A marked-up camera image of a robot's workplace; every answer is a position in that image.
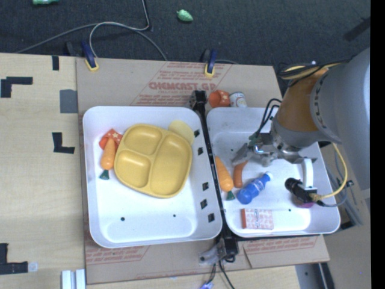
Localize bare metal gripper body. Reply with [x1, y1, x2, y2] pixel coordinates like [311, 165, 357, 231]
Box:
[248, 132, 317, 167]

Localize orange sausage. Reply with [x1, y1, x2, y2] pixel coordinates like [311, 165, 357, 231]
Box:
[232, 160, 249, 189]

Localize orange carrot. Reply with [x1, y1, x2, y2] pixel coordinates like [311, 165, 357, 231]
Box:
[214, 155, 236, 202]
[99, 137, 118, 181]

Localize thin black rod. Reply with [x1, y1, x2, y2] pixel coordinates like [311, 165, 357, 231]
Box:
[197, 99, 231, 242]

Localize blue bottle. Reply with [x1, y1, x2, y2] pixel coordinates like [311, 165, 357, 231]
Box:
[235, 171, 274, 205]

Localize small white can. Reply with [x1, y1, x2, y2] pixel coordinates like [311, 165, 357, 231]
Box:
[229, 92, 248, 108]

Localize red and white packet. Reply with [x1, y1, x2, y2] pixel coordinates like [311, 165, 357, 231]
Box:
[240, 208, 276, 231]

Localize orange carton with star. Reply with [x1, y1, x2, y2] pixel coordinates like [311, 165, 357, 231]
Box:
[208, 89, 231, 109]

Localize white plastic tray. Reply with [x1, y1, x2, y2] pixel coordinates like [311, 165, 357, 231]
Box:
[206, 107, 342, 238]
[82, 105, 224, 249]

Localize yellow divided plate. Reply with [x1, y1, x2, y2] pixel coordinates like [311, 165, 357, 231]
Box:
[113, 123, 194, 199]

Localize red carton with stars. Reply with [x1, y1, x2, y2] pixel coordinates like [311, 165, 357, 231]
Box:
[98, 128, 124, 150]

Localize brown cardboard board red print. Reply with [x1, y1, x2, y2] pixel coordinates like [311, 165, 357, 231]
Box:
[75, 57, 331, 285]

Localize green grapes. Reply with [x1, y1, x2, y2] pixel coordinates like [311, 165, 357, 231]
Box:
[176, 8, 194, 23]

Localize black cylinder on white bracket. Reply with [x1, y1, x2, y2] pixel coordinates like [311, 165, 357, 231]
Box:
[284, 157, 319, 205]

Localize black block with thin wires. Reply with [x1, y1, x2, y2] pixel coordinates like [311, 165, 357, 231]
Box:
[190, 90, 209, 110]
[215, 235, 240, 263]

